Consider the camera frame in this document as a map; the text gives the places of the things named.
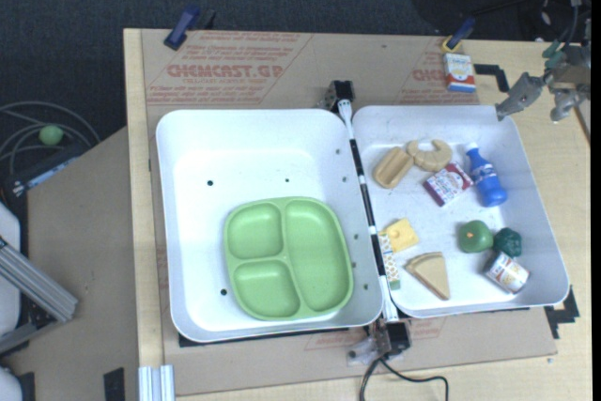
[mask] small carton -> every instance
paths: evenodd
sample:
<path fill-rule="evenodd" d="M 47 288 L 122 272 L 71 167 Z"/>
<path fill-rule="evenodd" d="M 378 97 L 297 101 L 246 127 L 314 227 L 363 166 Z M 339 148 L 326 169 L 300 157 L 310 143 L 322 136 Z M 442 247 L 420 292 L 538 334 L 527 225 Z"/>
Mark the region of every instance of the small carton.
<path fill-rule="evenodd" d="M 447 90 L 458 92 L 474 92 L 476 90 L 473 67 L 469 55 L 445 54 L 442 60 Z"/>

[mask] green tennis ball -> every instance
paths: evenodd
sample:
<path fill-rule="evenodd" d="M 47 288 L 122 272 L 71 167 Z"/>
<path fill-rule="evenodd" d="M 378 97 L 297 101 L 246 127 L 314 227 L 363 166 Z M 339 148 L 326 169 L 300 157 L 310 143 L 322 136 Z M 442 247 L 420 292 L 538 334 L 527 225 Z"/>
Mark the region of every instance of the green tennis ball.
<path fill-rule="evenodd" d="M 56 146 L 63 140 L 65 133 L 58 126 L 44 126 L 39 130 L 39 140 L 45 146 Z"/>

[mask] bottle label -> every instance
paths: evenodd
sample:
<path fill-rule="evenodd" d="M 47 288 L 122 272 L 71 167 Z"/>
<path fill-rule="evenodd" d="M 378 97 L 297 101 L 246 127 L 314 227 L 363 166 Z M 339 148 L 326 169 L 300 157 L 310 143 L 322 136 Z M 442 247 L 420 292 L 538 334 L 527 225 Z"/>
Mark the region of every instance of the bottle label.
<path fill-rule="evenodd" d="M 497 173 L 495 172 L 495 168 L 490 163 L 483 164 L 471 170 L 471 178 L 476 184 L 479 184 L 485 179 L 496 176 Z"/>

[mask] bottle cap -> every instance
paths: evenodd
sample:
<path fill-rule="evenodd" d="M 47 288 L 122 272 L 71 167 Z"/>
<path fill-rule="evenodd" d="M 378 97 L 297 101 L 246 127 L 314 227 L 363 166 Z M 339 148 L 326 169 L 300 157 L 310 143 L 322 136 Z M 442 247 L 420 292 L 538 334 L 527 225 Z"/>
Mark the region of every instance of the bottle cap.
<path fill-rule="evenodd" d="M 470 142 L 469 144 L 466 144 L 466 152 L 470 152 L 472 149 L 477 149 L 478 148 L 478 144 L 476 144 L 475 142 Z"/>

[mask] white plastic tray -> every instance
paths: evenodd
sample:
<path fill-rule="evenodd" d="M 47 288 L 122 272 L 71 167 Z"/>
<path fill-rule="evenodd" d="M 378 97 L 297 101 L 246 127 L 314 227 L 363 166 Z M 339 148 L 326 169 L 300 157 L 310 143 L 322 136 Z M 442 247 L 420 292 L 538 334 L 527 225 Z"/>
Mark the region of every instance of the white plastic tray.
<path fill-rule="evenodd" d="M 342 121 L 319 109 L 190 110 L 164 116 L 157 148 L 171 315 L 196 342 L 364 326 L 382 294 L 361 190 Z M 223 224 L 238 206 L 307 196 L 338 216 L 353 266 L 350 301 L 327 316 L 265 321 L 236 303 Z"/>
<path fill-rule="evenodd" d="M 396 254 L 401 288 L 392 293 L 401 311 L 430 317 L 563 301 L 569 289 L 567 273 L 513 119 L 499 122 L 492 106 L 369 106 L 357 112 L 353 125 L 377 228 L 407 218 L 420 238 L 417 245 Z M 508 200 L 484 208 L 473 187 L 440 207 L 422 185 L 432 173 L 416 166 L 394 189 L 373 180 L 371 172 L 390 148 L 405 147 L 412 140 L 418 140 L 422 149 L 433 148 L 432 139 L 446 141 L 453 149 L 453 161 L 467 171 L 463 146 L 476 142 L 495 165 Z M 522 255 L 516 260 L 532 274 L 519 293 L 507 293 L 483 275 L 490 251 L 465 254 L 459 249 L 459 227 L 475 219 L 484 221 L 493 234 L 510 227 L 522 236 Z M 402 269 L 412 257 L 435 251 L 446 260 L 448 301 L 441 301 Z"/>

